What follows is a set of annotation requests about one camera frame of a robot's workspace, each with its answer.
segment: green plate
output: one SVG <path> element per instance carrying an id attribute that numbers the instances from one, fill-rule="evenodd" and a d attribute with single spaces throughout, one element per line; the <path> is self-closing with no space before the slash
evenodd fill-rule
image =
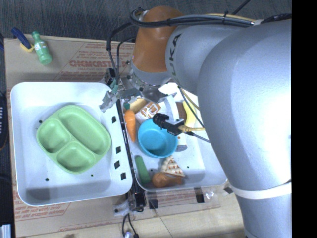
<path id="1" fill-rule="evenodd" d="M 86 110 L 65 106 L 47 118 L 37 131 L 37 142 L 62 169 L 82 173 L 110 149 L 111 136 Z"/>

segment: orange carrot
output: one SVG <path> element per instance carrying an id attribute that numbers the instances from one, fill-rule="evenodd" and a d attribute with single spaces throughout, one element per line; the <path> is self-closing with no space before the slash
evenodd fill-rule
<path id="1" fill-rule="evenodd" d="M 135 135 L 136 135 L 136 122 L 135 122 L 135 114 L 131 109 L 128 109 L 124 113 L 124 120 L 126 123 L 128 133 L 130 135 L 130 138 L 131 138 L 132 142 L 134 142 Z"/>

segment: gray carpet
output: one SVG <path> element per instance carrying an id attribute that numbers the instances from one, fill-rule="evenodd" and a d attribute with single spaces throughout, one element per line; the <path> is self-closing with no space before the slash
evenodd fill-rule
<path id="1" fill-rule="evenodd" d="M 106 40 L 109 32 L 128 22 L 129 13 L 137 7 L 145 9 L 169 5 L 184 14 L 229 13 L 245 0 L 0 0 L 0 31 L 12 38 L 11 28 L 24 33 L 34 30 L 43 35 Z M 252 0 L 238 15 L 264 19 L 292 12 L 292 0 Z M 129 28 L 116 35 L 121 41 L 135 35 Z M 4 56 L 0 54 L 0 90 L 5 91 Z M 0 175 L 11 177 L 8 143 L 0 151 Z M 0 225 L 12 223 L 11 186 L 0 180 Z"/>

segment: robotic arm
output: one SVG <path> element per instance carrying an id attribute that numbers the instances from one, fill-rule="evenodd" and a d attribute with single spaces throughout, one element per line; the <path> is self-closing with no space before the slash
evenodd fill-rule
<path id="1" fill-rule="evenodd" d="M 189 18 L 166 6 L 137 14 L 131 84 L 156 102 L 170 79 L 197 95 L 246 237 L 291 237 L 291 19 Z"/>

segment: waffle slice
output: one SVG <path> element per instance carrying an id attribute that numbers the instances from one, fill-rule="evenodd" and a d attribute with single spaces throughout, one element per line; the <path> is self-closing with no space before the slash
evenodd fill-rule
<path id="1" fill-rule="evenodd" d="M 185 176 L 183 170 L 179 167 L 173 156 L 169 156 L 164 160 L 161 172 L 175 176 Z"/>

